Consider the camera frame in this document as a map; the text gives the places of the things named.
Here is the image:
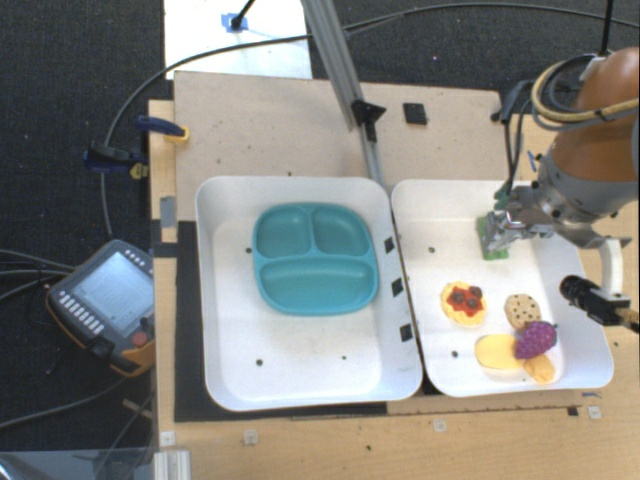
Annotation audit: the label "white plastic tray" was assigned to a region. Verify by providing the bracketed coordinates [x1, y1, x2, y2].
[194, 175, 424, 413]
[390, 178, 616, 399]

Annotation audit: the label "yellow-orange toy bread piece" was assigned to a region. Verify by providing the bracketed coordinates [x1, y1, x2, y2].
[522, 352, 558, 386]

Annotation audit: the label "pale yellow oval toy food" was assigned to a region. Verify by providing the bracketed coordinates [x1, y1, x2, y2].
[473, 333, 526, 374]

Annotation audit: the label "pale brown flat board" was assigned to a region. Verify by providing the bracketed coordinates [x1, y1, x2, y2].
[173, 70, 585, 417]

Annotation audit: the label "black block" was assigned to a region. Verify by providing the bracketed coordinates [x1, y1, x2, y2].
[402, 102, 429, 126]

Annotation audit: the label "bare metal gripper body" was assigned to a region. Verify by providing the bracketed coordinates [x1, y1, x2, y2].
[494, 184, 620, 242]

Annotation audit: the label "green toy food piece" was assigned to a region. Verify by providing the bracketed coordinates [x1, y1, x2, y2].
[475, 216, 510, 262]

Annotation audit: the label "tan chocolate chip biscuit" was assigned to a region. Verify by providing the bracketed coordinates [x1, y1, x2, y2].
[503, 293, 543, 332]

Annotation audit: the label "teal divided plate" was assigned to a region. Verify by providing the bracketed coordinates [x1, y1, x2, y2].
[251, 202, 380, 318]

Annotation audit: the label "purple toy grapes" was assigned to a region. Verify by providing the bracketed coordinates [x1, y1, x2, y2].
[514, 319, 559, 361]

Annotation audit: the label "black cylinder on white bracket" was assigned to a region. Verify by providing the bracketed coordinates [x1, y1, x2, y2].
[558, 236, 633, 327]

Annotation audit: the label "yellow and red toy pizza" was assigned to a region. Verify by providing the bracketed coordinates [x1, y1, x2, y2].
[439, 280, 488, 330]

